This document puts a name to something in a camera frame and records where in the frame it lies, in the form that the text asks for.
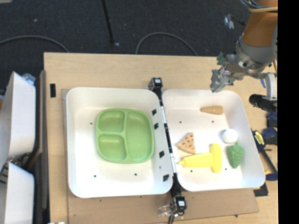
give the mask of green plate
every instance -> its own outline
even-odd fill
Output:
[[[150,118],[142,111],[113,108],[97,117],[96,143],[99,154],[118,163],[140,163],[154,153],[154,132]]]

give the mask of table top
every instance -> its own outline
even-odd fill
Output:
[[[158,217],[157,207],[171,201],[169,193],[82,199],[70,192],[64,146],[63,90],[80,86],[143,89],[153,77],[162,78],[163,90],[209,90],[212,69],[218,68],[215,57],[45,53],[50,221],[165,223],[168,218]],[[240,96],[253,130],[266,128],[266,112],[249,103],[251,94],[266,94],[259,80],[245,77],[225,89]],[[269,156],[277,165],[277,147],[271,149]],[[262,162],[265,170],[270,169],[265,161]],[[266,184],[268,196],[257,198],[252,189],[184,192],[188,209],[175,221],[182,221],[182,224],[235,223],[236,220],[263,224],[278,222],[278,182],[266,181]],[[238,214],[242,215],[236,219],[234,215]]]

